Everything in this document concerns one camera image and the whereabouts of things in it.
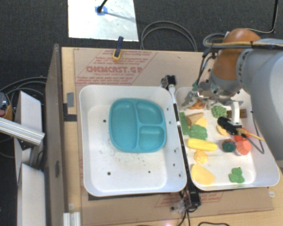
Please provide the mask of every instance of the yellow toy food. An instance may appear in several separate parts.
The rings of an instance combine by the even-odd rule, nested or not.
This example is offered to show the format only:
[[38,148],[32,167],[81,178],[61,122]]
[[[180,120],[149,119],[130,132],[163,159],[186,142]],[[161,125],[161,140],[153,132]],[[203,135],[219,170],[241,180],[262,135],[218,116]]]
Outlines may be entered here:
[[194,154],[194,159],[197,163],[204,164],[208,161],[208,155],[202,150],[197,150]]
[[201,117],[203,117],[204,113],[203,112],[200,112],[200,113],[195,113],[195,114],[192,114],[192,115],[187,115],[187,117],[190,119],[191,121],[191,125],[194,125],[196,123],[196,121],[198,121]]
[[210,185],[215,181],[214,175],[198,164],[192,166],[191,177],[194,181],[203,185]]
[[197,138],[189,138],[187,141],[187,146],[196,150],[211,152],[215,151],[218,148],[217,144],[214,142],[209,142]]
[[217,131],[222,135],[222,136],[229,136],[230,134],[228,134],[226,132],[225,129],[223,129],[221,126],[217,125]]
[[195,125],[200,125],[200,126],[206,128],[207,127],[207,119],[200,118],[198,121],[195,122]]

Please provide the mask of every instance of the toy food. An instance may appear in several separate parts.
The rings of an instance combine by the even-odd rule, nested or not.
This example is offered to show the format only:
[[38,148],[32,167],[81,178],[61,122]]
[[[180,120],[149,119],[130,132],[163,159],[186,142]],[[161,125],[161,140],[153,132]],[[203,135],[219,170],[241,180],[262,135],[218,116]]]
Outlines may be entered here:
[[219,118],[220,116],[227,117],[226,109],[220,105],[216,105],[212,108],[212,114],[215,118]]
[[209,142],[197,138],[189,138],[187,141],[187,146],[193,149],[199,149],[202,151],[215,151],[218,147],[214,142]]
[[228,175],[232,183],[244,183],[245,179],[242,176],[241,168],[233,168],[232,173]]
[[190,118],[189,117],[185,117],[185,120],[187,121],[187,123],[188,123],[188,126],[191,126],[192,125],[192,121],[190,120]]
[[236,144],[236,153],[240,156],[247,155],[251,150],[251,144],[248,140],[238,141]]
[[204,164],[208,161],[208,155],[202,150],[196,150],[194,154],[194,159],[199,164]]
[[200,113],[195,113],[195,114],[192,114],[192,115],[187,115],[187,117],[190,119],[191,121],[191,124],[190,126],[194,125],[200,118],[202,118],[204,115],[203,112],[200,112]]
[[195,125],[200,125],[200,126],[206,128],[207,127],[207,119],[200,118],[198,121],[195,122]]
[[189,126],[188,126],[188,123],[185,119],[184,112],[179,113],[179,120],[180,120],[181,130],[182,130],[183,134],[188,135],[189,134]]
[[230,134],[227,133],[225,129],[223,129],[221,126],[217,125],[217,131],[222,135],[222,136],[229,136]]
[[210,185],[215,181],[214,175],[198,164],[192,166],[191,177],[193,180],[203,185]]
[[236,141],[236,142],[238,142],[238,141],[246,141],[247,139],[246,138],[244,138],[244,137],[242,137],[242,136],[239,136],[239,135],[234,135],[234,140]]
[[227,153],[231,153],[236,149],[236,143],[232,139],[224,140],[222,143],[222,149]]
[[207,129],[200,125],[193,125],[190,127],[189,137],[205,140],[208,137]]
[[202,109],[206,104],[202,103],[201,100],[197,100],[195,104],[193,104],[192,106],[188,107],[190,110],[194,110],[194,109]]

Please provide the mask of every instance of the wooden table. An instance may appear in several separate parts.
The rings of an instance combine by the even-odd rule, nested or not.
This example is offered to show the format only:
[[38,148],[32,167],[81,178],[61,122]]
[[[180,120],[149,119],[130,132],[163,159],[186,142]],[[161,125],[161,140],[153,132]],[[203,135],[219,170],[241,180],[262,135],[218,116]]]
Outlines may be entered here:
[[[62,78],[63,78],[63,103],[67,103],[67,94],[69,92],[75,93],[75,59],[74,48],[62,48]],[[201,53],[186,53],[188,57],[187,62],[193,65],[200,65]],[[76,101],[74,106],[68,108],[69,114],[76,114]],[[80,167],[79,167],[79,151],[78,151],[78,133],[77,122],[66,121],[65,122],[65,161],[66,161],[66,175],[67,175],[67,195],[68,202],[73,203],[71,211],[81,211],[81,186],[80,186]],[[272,198],[274,210],[252,212],[252,213],[240,213],[231,215],[219,215],[210,217],[191,218],[191,225],[195,226],[202,221],[220,223],[225,222],[230,226],[263,226],[263,225],[282,225],[283,226],[283,175],[280,172],[280,181],[277,185],[270,187],[269,191],[275,196]],[[157,221],[147,223],[134,223],[123,224],[122,226],[175,226],[180,222],[177,220]],[[184,226],[188,225],[187,219],[183,223]]]

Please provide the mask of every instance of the black rod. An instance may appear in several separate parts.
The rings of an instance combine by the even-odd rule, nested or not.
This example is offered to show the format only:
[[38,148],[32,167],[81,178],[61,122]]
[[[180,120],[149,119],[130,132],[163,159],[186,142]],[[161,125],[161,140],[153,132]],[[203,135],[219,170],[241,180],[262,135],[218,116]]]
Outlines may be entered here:
[[103,3],[96,9],[98,13],[100,13],[103,9],[103,6],[105,5],[105,3],[107,2],[108,0],[104,0]]
[[272,22],[271,32],[273,32],[273,31],[275,30],[275,21],[276,21],[276,19],[277,19],[278,3],[279,3],[279,0],[275,0],[274,16],[273,16],[273,22]]

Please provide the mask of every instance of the white tray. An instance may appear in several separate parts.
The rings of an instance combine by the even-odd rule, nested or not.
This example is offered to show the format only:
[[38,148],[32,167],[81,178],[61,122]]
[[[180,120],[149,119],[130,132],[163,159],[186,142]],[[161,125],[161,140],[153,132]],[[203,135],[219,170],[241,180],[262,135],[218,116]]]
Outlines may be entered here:
[[[110,140],[108,119],[114,101],[137,98],[158,104],[166,120],[166,143],[153,153],[118,150]],[[83,178],[95,196],[170,193],[187,182],[170,93],[160,87],[90,85],[80,92]]]
[[[180,88],[176,92],[176,100],[179,111],[183,112],[181,104],[191,88]],[[243,127],[248,131],[256,134],[253,118],[251,115],[251,102],[250,96],[241,91],[240,94],[233,97],[233,100],[243,101],[240,109],[246,109],[247,118],[241,119]],[[280,175],[277,164],[272,156],[267,144],[263,142],[264,154],[261,154],[254,146],[252,146],[251,152],[246,156],[238,156],[235,152],[226,153],[222,149],[222,142],[231,138],[220,135],[217,130],[217,118],[214,118],[210,110],[185,110],[185,114],[193,114],[203,112],[203,118],[207,119],[207,141],[215,142],[218,145],[218,149],[214,152],[206,152],[208,154],[208,162],[202,164],[204,168],[209,170],[215,176],[215,182],[209,186],[199,184],[194,181],[196,187],[204,191],[215,190],[227,190],[237,188],[250,188],[250,187],[262,187],[273,186],[278,183]],[[189,136],[184,136],[184,142],[187,142]],[[254,143],[260,148],[260,144],[257,139],[253,138]],[[188,155],[189,166],[196,163],[194,160],[195,149],[188,148],[186,146],[186,152]],[[241,167],[242,176],[245,179],[243,184],[232,183],[229,180],[228,175],[231,173],[232,168]]]

